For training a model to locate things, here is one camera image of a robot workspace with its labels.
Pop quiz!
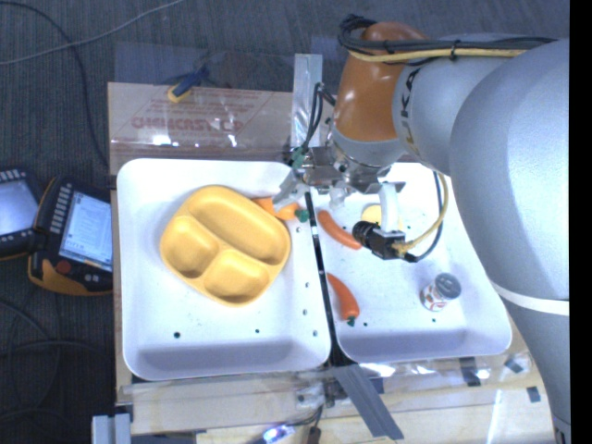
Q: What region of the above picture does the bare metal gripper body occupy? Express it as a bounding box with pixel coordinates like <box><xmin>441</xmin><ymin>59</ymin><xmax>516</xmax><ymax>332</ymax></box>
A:
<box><xmin>294</xmin><ymin>145</ymin><xmax>407</xmax><ymax>194</ymax></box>

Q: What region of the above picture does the orange carrot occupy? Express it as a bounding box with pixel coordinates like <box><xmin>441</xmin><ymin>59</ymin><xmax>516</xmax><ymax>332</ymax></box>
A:
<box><xmin>316</xmin><ymin>209</ymin><xmax>364</xmax><ymax>252</ymax></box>
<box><xmin>326</xmin><ymin>272</ymin><xmax>361</xmax><ymax>327</ymax></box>
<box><xmin>252</xmin><ymin>195</ymin><xmax>310</xmax><ymax>224</ymax></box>

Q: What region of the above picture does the yellow round object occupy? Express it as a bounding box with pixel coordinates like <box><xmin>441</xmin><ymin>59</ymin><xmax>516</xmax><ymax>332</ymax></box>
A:
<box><xmin>360</xmin><ymin>203</ymin><xmax>386</xmax><ymax>227</ymax></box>

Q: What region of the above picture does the yellow divided plate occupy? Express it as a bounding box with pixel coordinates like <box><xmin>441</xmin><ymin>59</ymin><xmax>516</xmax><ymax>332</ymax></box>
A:
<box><xmin>159</xmin><ymin>184</ymin><xmax>292</xmax><ymax>308</ymax></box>

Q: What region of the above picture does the brown cardboard board red print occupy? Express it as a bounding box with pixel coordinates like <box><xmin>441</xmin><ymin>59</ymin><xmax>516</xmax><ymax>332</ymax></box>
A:
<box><xmin>106</xmin><ymin>80</ymin><xmax>545</xmax><ymax>434</ymax></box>

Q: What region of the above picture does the white plastic tray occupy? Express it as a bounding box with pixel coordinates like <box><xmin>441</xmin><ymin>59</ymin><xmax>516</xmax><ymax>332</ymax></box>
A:
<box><xmin>307</xmin><ymin>162</ymin><xmax>513</xmax><ymax>364</ymax></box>
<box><xmin>116</xmin><ymin>157</ymin><xmax>332</xmax><ymax>382</ymax></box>

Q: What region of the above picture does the small white can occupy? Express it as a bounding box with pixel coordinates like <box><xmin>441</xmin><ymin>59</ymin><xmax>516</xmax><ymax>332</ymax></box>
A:
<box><xmin>419</xmin><ymin>272</ymin><xmax>463</xmax><ymax>313</ymax></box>

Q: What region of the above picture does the black cylinder on white bracket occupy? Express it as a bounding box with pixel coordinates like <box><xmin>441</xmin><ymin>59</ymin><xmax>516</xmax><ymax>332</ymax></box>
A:
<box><xmin>351</xmin><ymin>180</ymin><xmax>407</xmax><ymax>261</ymax></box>

